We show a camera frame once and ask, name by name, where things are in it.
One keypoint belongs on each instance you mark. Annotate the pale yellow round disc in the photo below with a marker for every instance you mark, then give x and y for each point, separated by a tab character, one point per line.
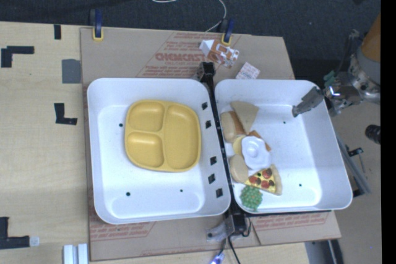
237	145

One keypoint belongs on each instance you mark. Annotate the green peas cluster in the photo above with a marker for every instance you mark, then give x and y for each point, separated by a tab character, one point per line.
251	198

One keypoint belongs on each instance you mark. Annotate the tan bread roll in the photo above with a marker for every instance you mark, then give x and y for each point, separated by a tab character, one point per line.
230	128

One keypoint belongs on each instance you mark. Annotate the black cylinder on white bracket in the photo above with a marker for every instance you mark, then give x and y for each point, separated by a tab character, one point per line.
373	133

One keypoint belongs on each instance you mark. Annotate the orange and white carton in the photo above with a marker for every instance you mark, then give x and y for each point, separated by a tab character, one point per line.
221	54

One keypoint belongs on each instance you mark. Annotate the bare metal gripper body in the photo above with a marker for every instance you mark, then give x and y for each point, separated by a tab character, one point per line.
352	92

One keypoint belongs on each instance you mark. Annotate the white packet with red print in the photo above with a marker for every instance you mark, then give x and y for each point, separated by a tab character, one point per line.
248	71

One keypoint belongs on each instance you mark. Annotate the brown cardboard board red print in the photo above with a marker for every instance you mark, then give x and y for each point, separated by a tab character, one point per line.
130	49

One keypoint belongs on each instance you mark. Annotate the pizza slice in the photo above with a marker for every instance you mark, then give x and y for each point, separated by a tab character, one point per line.
266	180

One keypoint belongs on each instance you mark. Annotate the yellow divided plate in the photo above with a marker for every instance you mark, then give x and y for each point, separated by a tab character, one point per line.
181	136

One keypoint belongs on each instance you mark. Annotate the triangular bread slice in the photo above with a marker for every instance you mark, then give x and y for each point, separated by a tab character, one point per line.
246	114

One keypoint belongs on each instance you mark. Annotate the white fried egg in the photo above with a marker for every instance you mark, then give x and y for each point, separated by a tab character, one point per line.
255	153

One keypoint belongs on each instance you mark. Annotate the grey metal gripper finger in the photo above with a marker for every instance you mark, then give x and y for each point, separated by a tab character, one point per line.
307	103

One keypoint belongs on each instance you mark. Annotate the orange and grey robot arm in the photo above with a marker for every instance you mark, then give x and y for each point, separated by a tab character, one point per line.
372	40

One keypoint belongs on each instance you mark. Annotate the white plastic tray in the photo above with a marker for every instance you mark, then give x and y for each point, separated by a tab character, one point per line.
309	157
154	194

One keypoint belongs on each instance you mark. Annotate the tan round biscuit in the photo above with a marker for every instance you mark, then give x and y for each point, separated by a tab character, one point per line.
238	168

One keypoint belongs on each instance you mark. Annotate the thin black rod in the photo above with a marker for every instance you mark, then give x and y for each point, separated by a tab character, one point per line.
216	114

